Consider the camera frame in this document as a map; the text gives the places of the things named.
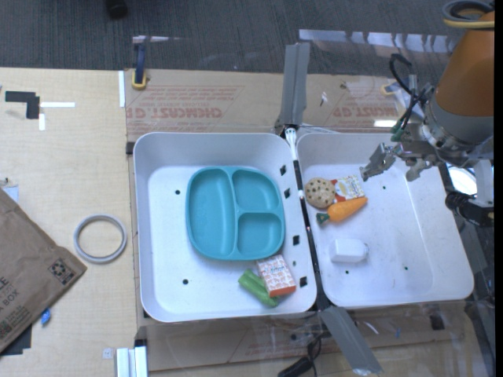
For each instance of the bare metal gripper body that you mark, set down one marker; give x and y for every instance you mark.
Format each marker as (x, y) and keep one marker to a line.
(436, 151)

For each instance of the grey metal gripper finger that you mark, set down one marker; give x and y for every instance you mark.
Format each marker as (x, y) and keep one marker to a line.
(379, 161)
(415, 171)

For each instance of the white, red and yellow packet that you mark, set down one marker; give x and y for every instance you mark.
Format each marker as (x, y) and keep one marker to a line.
(349, 187)

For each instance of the orange toy carrot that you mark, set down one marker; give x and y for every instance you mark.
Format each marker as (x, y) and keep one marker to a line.
(346, 209)

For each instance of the brown chocolate chip biscuit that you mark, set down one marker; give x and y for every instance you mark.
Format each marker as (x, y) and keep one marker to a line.
(319, 192)

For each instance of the white plastic bottle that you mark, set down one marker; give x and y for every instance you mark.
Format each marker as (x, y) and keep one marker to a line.
(347, 250)

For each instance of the white plastic tray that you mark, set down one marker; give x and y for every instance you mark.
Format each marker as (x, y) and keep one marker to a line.
(393, 273)
(169, 230)

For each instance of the orange and white carton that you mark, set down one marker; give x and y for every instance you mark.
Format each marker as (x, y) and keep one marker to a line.
(277, 275)

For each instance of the teal divided plate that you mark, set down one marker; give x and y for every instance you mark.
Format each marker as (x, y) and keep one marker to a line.
(212, 214)

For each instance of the green toy celery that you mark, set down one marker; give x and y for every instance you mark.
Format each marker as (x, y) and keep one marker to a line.
(253, 285)

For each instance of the brown cardboard board, red print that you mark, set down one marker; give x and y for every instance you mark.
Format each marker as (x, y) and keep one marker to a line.
(204, 104)

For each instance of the brown paper bag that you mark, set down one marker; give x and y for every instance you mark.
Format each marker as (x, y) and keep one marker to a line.
(27, 261)

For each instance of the small blue object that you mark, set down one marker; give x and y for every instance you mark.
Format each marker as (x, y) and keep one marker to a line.
(46, 316)

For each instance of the black cylinder on white bracket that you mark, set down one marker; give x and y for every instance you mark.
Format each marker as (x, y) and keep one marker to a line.
(469, 208)

